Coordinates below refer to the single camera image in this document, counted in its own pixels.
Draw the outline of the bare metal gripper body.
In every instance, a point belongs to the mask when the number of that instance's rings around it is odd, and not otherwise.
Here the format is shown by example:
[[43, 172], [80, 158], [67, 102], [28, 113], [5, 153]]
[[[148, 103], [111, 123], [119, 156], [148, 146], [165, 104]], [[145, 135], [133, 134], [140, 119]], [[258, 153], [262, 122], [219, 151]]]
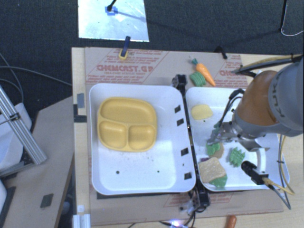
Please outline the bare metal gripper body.
[[219, 139], [224, 142], [231, 142], [242, 137], [242, 129], [236, 122], [224, 122], [219, 130]]

